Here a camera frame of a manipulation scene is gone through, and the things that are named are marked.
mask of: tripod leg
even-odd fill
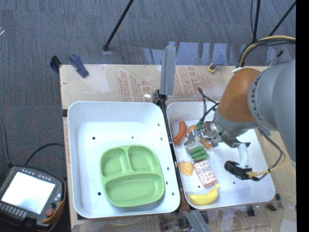
[[[110,42],[112,41],[112,38],[114,37],[115,33],[117,32],[122,20],[124,19],[124,17],[126,16],[126,13],[128,12],[131,4],[133,3],[134,0],[130,0],[130,2],[128,3],[128,5],[126,6],[125,11],[123,12],[123,14],[121,15],[116,27],[114,28],[114,30],[112,31],[112,34],[110,35],[108,41],[106,42],[106,44],[103,46],[103,50],[107,51],[108,50],[108,46],[110,44]]]
[[[256,31],[257,31],[257,23],[258,23],[258,20],[259,20],[260,4],[261,4],[261,0],[257,0],[256,14],[255,14],[255,25],[254,25],[253,41],[252,41],[253,43],[256,42]]]
[[[285,15],[281,18],[280,22],[278,22],[278,24],[275,26],[275,28],[273,29],[273,31],[269,34],[269,36],[272,36],[274,34],[274,32],[277,30],[277,28],[280,26],[280,24],[284,21],[284,19],[287,17],[287,15],[291,12],[291,10],[294,8],[294,6],[296,5],[296,0],[295,2],[292,4],[292,6],[288,9],[288,11],[285,13]]]

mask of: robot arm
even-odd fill
[[[262,72],[252,68],[236,71],[225,88],[213,121],[204,123],[200,137],[212,147],[224,142],[239,148],[244,143],[237,137],[249,129],[279,131],[296,168],[295,81],[295,59]]]

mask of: divided plate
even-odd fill
[[[108,149],[100,160],[106,198],[118,207],[133,207],[159,200],[165,189],[155,153],[143,145]]]

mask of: wooden table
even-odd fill
[[[72,231],[100,232],[110,231],[146,231],[160,232],[168,226],[175,226],[183,214],[165,214],[130,218],[124,221],[106,221],[104,219],[78,219],[73,206],[70,144],[67,110],[77,101],[115,101],[115,102],[151,102],[152,94],[160,88],[161,66],[158,65],[84,65],[89,76],[82,78],[72,65],[61,65],[60,86],[63,108],[63,127],[65,135],[66,163],[68,176],[68,196],[70,204],[70,222]],[[218,66],[215,73],[207,72],[207,66],[176,66],[174,94],[168,102],[202,101],[197,88],[201,87],[209,97],[220,100],[234,66]],[[266,67],[251,67],[259,71]],[[271,132],[271,139],[287,154],[278,132]],[[279,154],[277,149],[258,135],[268,166],[274,164]],[[208,211],[210,231],[296,231],[296,170],[289,158],[276,171],[270,173],[276,189],[276,196],[268,203],[253,204],[255,216],[251,216],[244,207],[225,207]]]

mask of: black cable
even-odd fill
[[[6,176],[4,174],[0,174],[0,178],[5,179]]]
[[[45,147],[47,147],[47,146],[50,146],[50,145],[59,145],[59,146],[64,147],[64,145],[58,144],[58,143],[50,143],[50,144],[43,145],[43,146],[41,146],[40,148],[36,149],[36,150],[29,156],[29,158],[25,161],[24,166],[27,165],[27,163],[31,160],[31,158],[32,158],[38,151],[40,151],[41,149],[43,149],[43,148],[45,148]]]
[[[239,67],[243,67],[244,66],[244,60],[245,60],[245,58],[246,58],[246,56],[250,53],[250,52],[252,52],[255,48],[257,48],[258,46],[261,46],[261,45],[267,45],[267,46],[270,46],[269,45],[269,43],[271,43],[271,42],[279,42],[279,41],[284,41],[284,42],[282,42],[282,43],[277,43],[277,44],[273,44],[273,45],[279,45],[279,44],[296,44],[296,40],[292,40],[292,39],[268,39],[268,40],[258,40],[258,41],[256,41],[255,43],[253,43],[253,44],[256,44],[255,46],[253,46],[248,52],[247,52],[247,54],[243,57],[243,54],[244,54],[244,52],[246,51],[246,49],[248,49],[248,47],[249,46],[251,46],[252,44],[249,44],[249,45],[247,45],[244,49],[243,49],[243,51],[242,51],[242,53],[241,53],[241,55],[240,55],[240,57],[239,57]]]
[[[206,113],[206,100],[205,100],[205,96],[203,95],[203,91],[201,90],[201,88],[198,88],[199,92],[201,93],[202,95],[202,98],[203,98],[203,103],[204,103],[204,110],[203,110],[203,113],[205,114]]]
[[[209,114],[219,103],[213,105],[207,112],[204,113],[203,117],[200,119],[201,125],[204,123],[205,117]]]
[[[279,163],[279,161],[280,161],[281,158],[282,158],[282,153],[283,153],[283,152],[282,152],[282,150],[280,149],[280,147],[279,147],[274,141],[272,141],[261,129],[258,129],[258,130],[259,130],[260,133],[261,133],[271,144],[273,144],[273,145],[275,146],[275,148],[278,149],[279,152],[280,152],[280,155],[279,155],[277,161],[270,167],[270,169],[271,169],[271,168],[277,166],[277,164]],[[254,177],[253,180],[259,181],[259,180],[263,179],[267,174],[264,174],[264,175],[262,175],[262,176],[259,177],[259,178],[258,178],[258,177]]]
[[[215,103],[215,104],[219,105],[218,102],[213,101],[211,98],[207,97],[207,96],[203,93],[203,91],[202,91],[202,89],[201,89],[200,87],[198,87],[198,91],[199,91],[199,93],[200,93],[203,97],[205,97],[206,99],[208,99],[208,100],[211,101],[212,103]]]
[[[2,121],[1,118],[0,118],[0,122],[1,122],[2,131],[3,131],[3,140],[4,140],[4,152],[5,152],[5,156],[6,156],[6,158],[7,158],[9,168],[12,168],[14,165],[13,165],[13,163],[11,162],[11,159],[10,159],[10,157],[9,157],[8,146],[7,146],[7,143],[6,143],[6,133],[5,133],[5,128],[4,128],[4,123],[3,123],[3,121]]]

